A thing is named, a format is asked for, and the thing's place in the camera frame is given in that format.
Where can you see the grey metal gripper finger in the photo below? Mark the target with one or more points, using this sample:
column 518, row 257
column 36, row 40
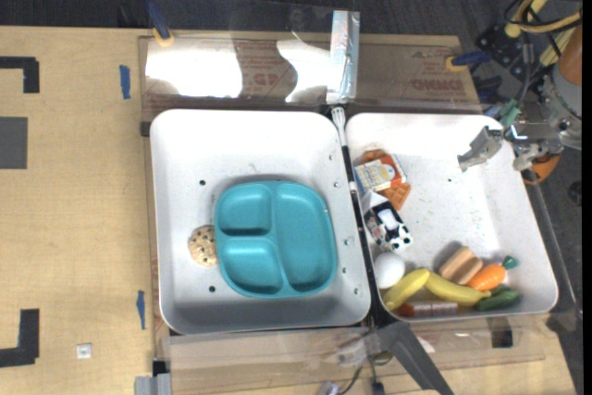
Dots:
column 529, row 156
column 481, row 149

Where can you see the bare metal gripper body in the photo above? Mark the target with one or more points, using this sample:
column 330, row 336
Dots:
column 538, row 135

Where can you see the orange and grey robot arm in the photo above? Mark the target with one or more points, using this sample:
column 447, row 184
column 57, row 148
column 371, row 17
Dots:
column 571, row 74

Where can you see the white plastic tray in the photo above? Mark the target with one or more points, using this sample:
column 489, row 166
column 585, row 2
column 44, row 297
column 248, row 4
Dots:
column 185, row 152
column 462, row 208

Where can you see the orange waffle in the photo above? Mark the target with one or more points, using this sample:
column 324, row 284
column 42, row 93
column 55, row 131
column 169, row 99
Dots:
column 398, row 195

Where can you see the orange juice carton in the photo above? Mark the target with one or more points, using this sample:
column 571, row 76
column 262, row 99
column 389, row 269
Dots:
column 379, row 173

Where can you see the tan hot dog bun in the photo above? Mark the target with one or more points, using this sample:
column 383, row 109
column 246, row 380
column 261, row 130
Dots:
column 460, row 264

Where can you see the cow print milk carton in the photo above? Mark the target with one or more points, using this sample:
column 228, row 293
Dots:
column 387, row 226

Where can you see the orange carrot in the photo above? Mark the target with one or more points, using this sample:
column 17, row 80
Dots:
column 488, row 276

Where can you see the thin black and white rod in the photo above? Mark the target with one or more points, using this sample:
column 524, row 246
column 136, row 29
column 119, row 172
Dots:
column 350, row 173

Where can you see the yellow banana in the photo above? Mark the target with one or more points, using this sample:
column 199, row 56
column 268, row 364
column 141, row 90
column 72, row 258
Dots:
column 455, row 290
column 407, row 287

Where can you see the green pea pod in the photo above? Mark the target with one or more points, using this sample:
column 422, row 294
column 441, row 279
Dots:
column 499, row 299

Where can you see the white egg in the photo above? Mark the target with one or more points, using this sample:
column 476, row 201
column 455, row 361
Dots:
column 389, row 269

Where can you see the red and white bar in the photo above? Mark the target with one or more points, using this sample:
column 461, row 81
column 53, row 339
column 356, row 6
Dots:
column 427, row 309

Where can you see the blue divided plate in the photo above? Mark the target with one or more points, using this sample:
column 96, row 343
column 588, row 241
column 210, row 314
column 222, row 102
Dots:
column 296, row 240

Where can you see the tan chocolate chip biscuit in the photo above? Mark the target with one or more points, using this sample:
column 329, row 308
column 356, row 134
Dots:
column 202, row 246

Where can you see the small white square tile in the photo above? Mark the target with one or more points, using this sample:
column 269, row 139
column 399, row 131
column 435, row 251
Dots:
column 84, row 350

